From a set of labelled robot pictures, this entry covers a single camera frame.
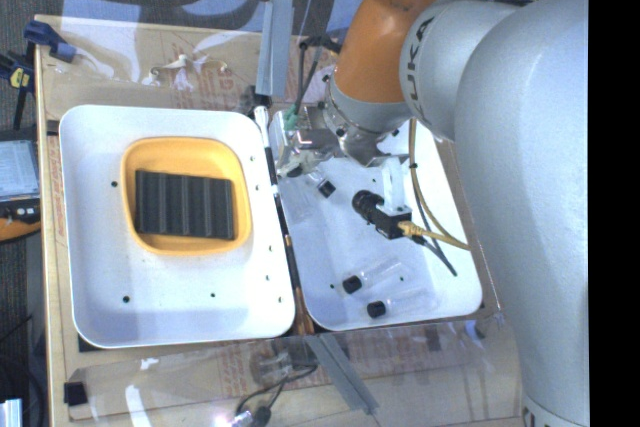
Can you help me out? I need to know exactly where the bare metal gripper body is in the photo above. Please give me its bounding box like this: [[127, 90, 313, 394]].
[[293, 104, 408, 168]]

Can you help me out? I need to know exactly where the white plastic tray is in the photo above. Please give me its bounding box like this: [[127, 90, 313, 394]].
[[58, 103, 297, 350], [268, 107, 485, 333]]

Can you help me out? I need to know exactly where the thin black and white rod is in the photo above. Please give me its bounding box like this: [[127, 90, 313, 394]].
[[253, 104, 316, 336]]

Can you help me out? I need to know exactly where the orange bowl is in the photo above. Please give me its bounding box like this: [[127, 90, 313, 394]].
[[119, 136, 253, 258]]

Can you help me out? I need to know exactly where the black ribbed rack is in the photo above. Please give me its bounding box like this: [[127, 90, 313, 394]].
[[133, 168, 237, 242]]

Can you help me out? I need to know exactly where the brown cardboard board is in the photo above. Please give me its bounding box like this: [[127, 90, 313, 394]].
[[33, 14, 524, 427]]

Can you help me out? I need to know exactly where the black cylinder on white bracket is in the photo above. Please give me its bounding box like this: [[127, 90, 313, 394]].
[[351, 157, 414, 241]]

